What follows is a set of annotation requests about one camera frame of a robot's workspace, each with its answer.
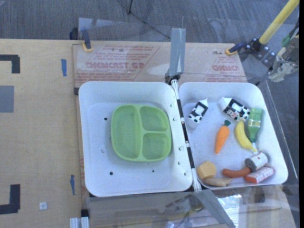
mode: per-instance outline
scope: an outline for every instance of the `green plate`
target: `green plate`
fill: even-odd
[[[160,161],[171,151],[168,116],[150,105],[121,105],[112,114],[111,141],[115,153],[125,160]]]

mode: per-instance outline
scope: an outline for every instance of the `toy carrot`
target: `toy carrot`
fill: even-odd
[[[222,149],[224,142],[226,141],[230,130],[228,128],[228,126],[231,124],[230,121],[225,120],[224,121],[224,125],[222,125],[219,130],[218,130],[218,134],[217,134],[217,138],[216,138],[216,142],[215,142],[215,153],[218,154],[220,152],[220,150]]]

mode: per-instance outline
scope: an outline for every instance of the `gray carpet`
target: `gray carpet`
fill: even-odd
[[[125,22],[102,33],[95,29],[91,39],[170,41],[171,27],[184,27],[187,42],[249,42],[263,34],[288,1],[133,0],[127,14],[129,0],[0,0],[0,38],[69,39],[79,18],[89,18]],[[294,27],[298,11],[299,7],[270,39],[273,51],[281,49],[281,39]],[[282,125],[276,131],[284,132],[281,141],[292,157],[286,162],[295,168],[287,181],[293,185],[299,176],[299,74],[273,83],[267,79],[268,68],[252,55],[243,55],[242,63],[249,82],[270,89],[267,97],[269,102],[273,99],[278,116],[273,121]]]

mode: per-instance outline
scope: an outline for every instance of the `white tray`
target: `white tray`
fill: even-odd
[[[184,191],[192,173],[174,90],[165,83],[87,82],[79,89],[85,185],[98,197]],[[113,110],[139,103],[161,108],[168,115],[172,149],[162,161],[133,162],[112,149],[110,123]]]
[[[287,166],[263,95],[258,87],[250,83],[184,83],[179,88],[179,94],[185,118],[189,116],[189,113],[199,100],[208,99],[209,108],[197,128],[191,129],[187,127],[193,161],[196,167],[204,161],[211,161],[217,168],[215,177],[223,177],[221,174],[223,168],[240,170],[244,167],[245,158],[253,155],[251,151],[240,147],[234,132],[237,122],[222,112],[218,105],[221,97],[229,97],[248,108],[259,107],[264,110],[256,146],[260,151],[270,156],[269,165],[275,169],[275,173],[258,184],[246,182],[243,178],[235,178],[225,188],[282,184],[286,181],[288,177]],[[229,125],[230,135],[220,153],[215,154],[216,133],[225,119],[231,122],[231,125]],[[199,181],[207,188],[221,189],[206,185],[200,179]]]

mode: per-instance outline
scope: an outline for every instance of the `toy banana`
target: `toy banana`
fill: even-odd
[[[245,125],[244,125],[243,121],[240,121],[237,123],[235,132],[236,132],[237,140],[243,148],[252,150],[254,152],[257,151],[257,149],[255,149],[252,146],[252,143],[250,142],[250,140],[247,138],[247,136],[245,134]]]

